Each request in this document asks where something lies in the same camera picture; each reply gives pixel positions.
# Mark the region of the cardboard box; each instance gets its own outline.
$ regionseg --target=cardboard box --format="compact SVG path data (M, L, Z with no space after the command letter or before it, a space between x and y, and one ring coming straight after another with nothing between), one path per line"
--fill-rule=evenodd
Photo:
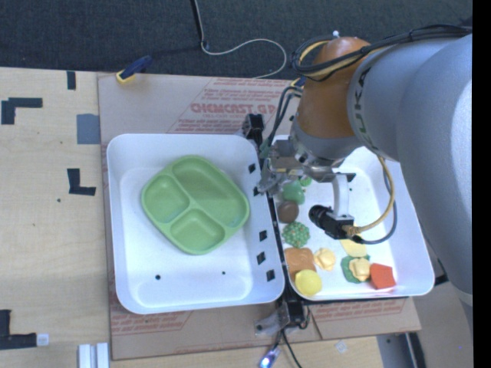
M138 74L120 85L113 74L98 79L107 263L110 280L110 328L113 360L271 345L255 322L275 313L276 304L192 310L166 314L132 314L119 303L107 189L107 144L123 133L238 133L248 113L260 113L271 132L286 80L180 77ZM278 134L289 131L288 107ZM289 333L291 342L333 340L420 329L410 297L310 305L305 330Z

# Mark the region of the white tray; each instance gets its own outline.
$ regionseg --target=white tray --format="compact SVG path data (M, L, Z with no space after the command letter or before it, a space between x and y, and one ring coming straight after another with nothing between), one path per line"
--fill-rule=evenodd
M188 255L143 212L145 184L185 155L207 158L245 193L250 215L225 244ZM116 292L136 314L262 304L276 300L285 278L265 195L255 195L255 147L237 135L124 134L107 147Z
M306 300L339 301L373 299L382 297L408 297L428 293L434 283L433 266L424 241L414 206L410 200L400 169L400 164L387 161L387 167L394 179L395 200L397 204L397 229L385 242L377 245L366 245L371 263L381 263L393 267L397 285L390 289L376 290L369 282L354 284L346 281L341 259L347 256L339 240L327 236L314 225L308 217L313 205L334 207L332 184L313 182L305 188L305 203L300 205L297 221L307 225L310 239L306 248L315 253L319 248L329 248L336 255L336 264L332 271L317 268L322 279L322 290L314 296L300 294L292 280L293 289ZM383 171L377 157L368 149L356 149L341 165L337 172L356 173L348 184L349 213L354 216L357 225L366 225L384 212L389 202L389 194L384 184ZM275 196L275 207L281 203L281 194ZM385 236L392 226L392 212L373 229L362 233L367 240L377 240ZM280 232L286 226L279 223ZM291 245L283 242L283 248Z

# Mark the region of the wooden surface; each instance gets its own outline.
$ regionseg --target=wooden surface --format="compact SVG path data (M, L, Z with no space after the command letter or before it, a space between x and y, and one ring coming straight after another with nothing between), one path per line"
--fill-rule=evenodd
M0 350L0 367L76 367L77 346L110 340L101 148L77 144L77 115L98 115L97 75L0 68L0 100L40 97L0 125L0 309L11 334L49 334L49 345ZM81 171L92 195L69 191ZM376 337L292 345L303 367L382 367ZM112 367L257 366L266 348L113 361ZM276 367L294 367L282 346Z

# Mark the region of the green divided plate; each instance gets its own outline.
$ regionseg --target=green divided plate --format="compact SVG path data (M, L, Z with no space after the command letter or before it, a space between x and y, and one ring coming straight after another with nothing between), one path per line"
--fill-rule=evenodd
M249 217L240 188L201 156L184 156L157 173L141 193L143 210L179 249L203 255L218 248Z

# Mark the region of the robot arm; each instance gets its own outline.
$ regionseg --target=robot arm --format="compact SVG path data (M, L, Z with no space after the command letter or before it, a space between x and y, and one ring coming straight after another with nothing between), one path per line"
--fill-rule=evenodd
M319 46L313 65L302 65ZM260 188L285 165L333 182L333 168L359 146L399 162L472 333L472 29L432 26L372 45L316 39L299 48L293 66L307 80L290 137L271 148Z

